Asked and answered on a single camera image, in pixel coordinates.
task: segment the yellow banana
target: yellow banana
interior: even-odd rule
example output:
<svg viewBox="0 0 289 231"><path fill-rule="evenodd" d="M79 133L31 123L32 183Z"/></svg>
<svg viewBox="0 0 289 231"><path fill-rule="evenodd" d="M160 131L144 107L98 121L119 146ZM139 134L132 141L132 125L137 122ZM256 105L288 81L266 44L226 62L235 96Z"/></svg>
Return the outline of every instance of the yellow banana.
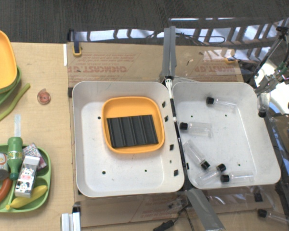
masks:
<svg viewBox="0 0 289 231"><path fill-rule="evenodd" d="M25 198L25 197L17 197L14 198L10 205L6 205L6 209L9 210L10 208L20 208L24 205L27 205L34 200L41 197L44 193L46 193L48 187L46 185L37 186L33 188L31 198Z"/></svg>

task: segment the black cap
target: black cap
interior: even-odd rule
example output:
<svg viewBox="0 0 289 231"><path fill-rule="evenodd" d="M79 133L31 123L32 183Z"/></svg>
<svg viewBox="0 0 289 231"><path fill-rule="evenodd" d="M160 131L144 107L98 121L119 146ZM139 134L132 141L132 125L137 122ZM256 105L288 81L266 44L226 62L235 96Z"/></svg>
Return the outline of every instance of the black cap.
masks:
<svg viewBox="0 0 289 231"><path fill-rule="evenodd" d="M230 181L229 175L221 175L221 182L222 183L229 182L229 181Z"/></svg>
<svg viewBox="0 0 289 231"><path fill-rule="evenodd" d="M266 117L266 111L259 111L258 116L260 116L261 118L265 118Z"/></svg>
<svg viewBox="0 0 289 231"><path fill-rule="evenodd" d="M214 99L212 97L207 97L207 104L214 104Z"/></svg>
<svg viewBox="0 0 289 231"><path fill-rule="evenodd" d="M219 165L217 166L217 168L218 168L219 171L221 171L221 172L224 172L224 171L226 170L225 164L219 164Z"/></svg>
<svg viewBox="0 0 289 231"><path fill-rule="evenodd" d="M268 214L268 212L264 209L259 209L258 210L258 216L261 217L261 218L265 218L266 215Z"/></svg>
<svg viewBox="0 0 289 231"><path fill-rule="evenodd" d="M210 167L210 164L207 161L204 161L202 164L200 164L204 170L206 170L208 167Z"/></svg>
<svg viewBox="0 0 289 231"><path fill-rule="evenodd" d="M187 130L187 128L188 128L188 124L187 123L185 123L185 122L181 122L180 123L180 129L181 130Z"/></svg>

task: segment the wooden table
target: wooden table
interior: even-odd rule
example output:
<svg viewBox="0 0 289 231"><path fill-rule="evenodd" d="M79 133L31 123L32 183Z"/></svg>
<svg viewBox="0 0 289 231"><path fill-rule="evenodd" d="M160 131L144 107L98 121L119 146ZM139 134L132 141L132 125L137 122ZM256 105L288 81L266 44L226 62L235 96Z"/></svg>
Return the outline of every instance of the wooden table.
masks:
<svg viewBox="0 0 289 231"><path fill-rule="evenodd" d="M70 105L67 95L68 72L64 66L63 44L12 43L16 62L22 70L21 86L30 83L30 89L15 109L0 121L0 144L14 135L14 115L21 114L21 136L24 143L34 142L46 150L52 161L52 180L48 200L38 209L25 213L0 213L0 230L60 230L60 216L71 213L74 201L73 157ZM51 102L41 105L37 100L40 90L46 88ZM11 103L14 94L0 106L0 113ZM274 195L277 210L280 200ZM185 214L172 230L190 230ZM259 220L254 210L219 214L227 230L283 231L279 223ZM200 220L192 217L195 230L204 230ZM96 231L152 230L162 220L84 228Z"/></svg>

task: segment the dark floor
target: dark floor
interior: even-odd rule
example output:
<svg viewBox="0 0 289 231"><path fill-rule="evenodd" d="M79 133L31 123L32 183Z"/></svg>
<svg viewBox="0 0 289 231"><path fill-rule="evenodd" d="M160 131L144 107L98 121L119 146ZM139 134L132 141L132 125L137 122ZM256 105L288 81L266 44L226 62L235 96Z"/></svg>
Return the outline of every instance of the dark floor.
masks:
<svg viewBox="0 0 289 231"><path fill-rule="evenodd" d="M289 17L289 0L0 0L12 42L65 43L77 31L163 29L171 17Z"/></svg>

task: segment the green plate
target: green plate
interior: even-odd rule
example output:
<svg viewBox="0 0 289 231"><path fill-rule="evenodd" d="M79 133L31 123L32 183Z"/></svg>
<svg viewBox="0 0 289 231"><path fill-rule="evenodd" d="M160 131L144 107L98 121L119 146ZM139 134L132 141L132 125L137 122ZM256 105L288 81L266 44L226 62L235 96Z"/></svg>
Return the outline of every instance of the green plate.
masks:
<svg viewBox="0 0 289 231"><path fill-rule="evenodd" d="M34 200L33 202L21 207L21 208L11 208L7 210L5 208L6 205L9 205L12 200L15 198L14 196L14 189L16 185L16 180L13 181L11 190L9 194L5 197L5 199L0 203L0 212L12 212L12 213L20 213L20 212L27 212L31 210L35 210L39 208L47 199L49 189L50 189L50 180L51 180L51 162L48 154L40 147L38 147L40 154L42 155L43 159L47 163L47 166L43 168L42 170L37 172L37 177L34 182L34 187L41 186L41 185L47 185L48 189L46 193L41 196L40 198ZM6 153L8 151L8 145L7 144L0 144L0 153Z"/></svg>
<svg viewBox="0 0 289 231"><path fill-rule="evenodd" d="M4 100L6 100L11 95L11 93L14 91L17 84L19 83L20 79L21 79L21 70L17 66L16 82L15 82L14 86L9 91L0 94L0 105L4 102Z"/></svg>

